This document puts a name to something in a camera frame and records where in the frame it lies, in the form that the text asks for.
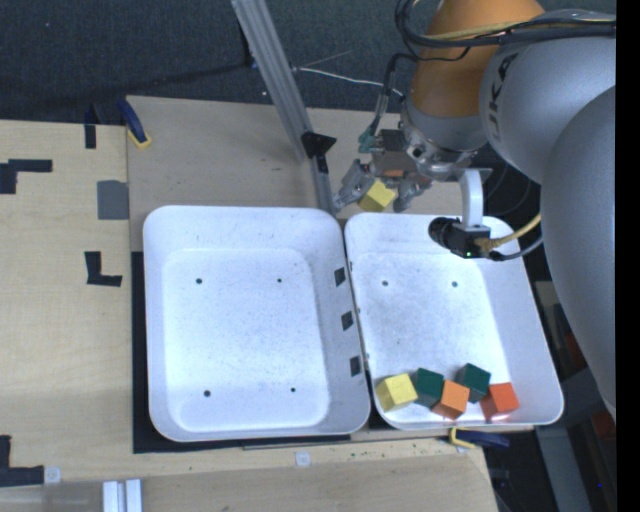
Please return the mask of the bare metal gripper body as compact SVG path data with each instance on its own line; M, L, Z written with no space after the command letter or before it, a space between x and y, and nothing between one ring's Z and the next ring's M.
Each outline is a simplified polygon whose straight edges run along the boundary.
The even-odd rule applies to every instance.
M474 157L473 150L442 147L420 133L406 134L400 129L382 129L372 146L371 172L387 186L399 186L401 181L456 181L457 173Z

